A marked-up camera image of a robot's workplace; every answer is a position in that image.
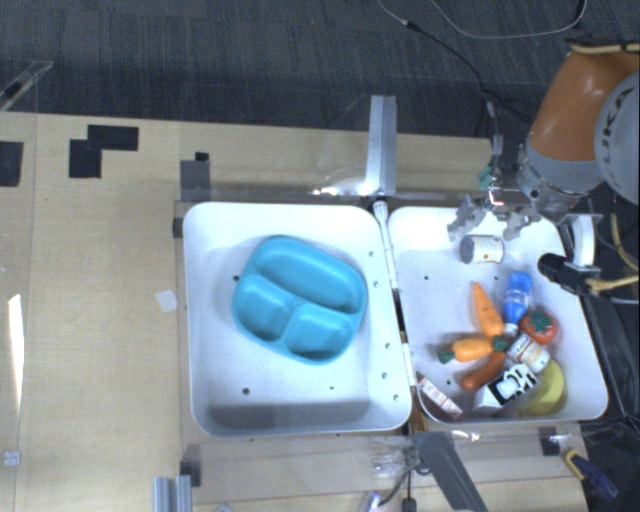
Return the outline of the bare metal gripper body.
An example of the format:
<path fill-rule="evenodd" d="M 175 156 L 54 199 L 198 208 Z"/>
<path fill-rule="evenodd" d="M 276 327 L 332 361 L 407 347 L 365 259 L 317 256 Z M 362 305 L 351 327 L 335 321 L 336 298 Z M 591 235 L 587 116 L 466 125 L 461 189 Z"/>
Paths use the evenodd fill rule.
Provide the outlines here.
<path fill-rule="evenodd" d="M 492 179 L 486 207 L 504 219 L 520 215 L 560 223 L 585 196 L 585 192 L 569 192 L 553 185 L 537 172 L 527 150 L 520 149 L 512 169 L 500 171 Z"/>

